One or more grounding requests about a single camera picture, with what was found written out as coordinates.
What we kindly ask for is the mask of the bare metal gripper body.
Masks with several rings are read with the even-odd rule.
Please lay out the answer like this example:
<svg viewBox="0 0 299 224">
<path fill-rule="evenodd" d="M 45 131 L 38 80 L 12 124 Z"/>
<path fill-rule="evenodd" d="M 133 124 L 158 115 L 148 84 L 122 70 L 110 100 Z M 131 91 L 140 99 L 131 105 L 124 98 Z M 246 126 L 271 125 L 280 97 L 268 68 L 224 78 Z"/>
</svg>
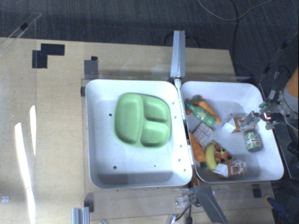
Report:
<svg viewBox="0 0 299 224">
<path fill-rule="evenodd" d="M 269 126 L 287 124 L 288 126 L 299 125 L 299 115 L 283 101 L 261 103 L 261 119 Z"/>
</svg>

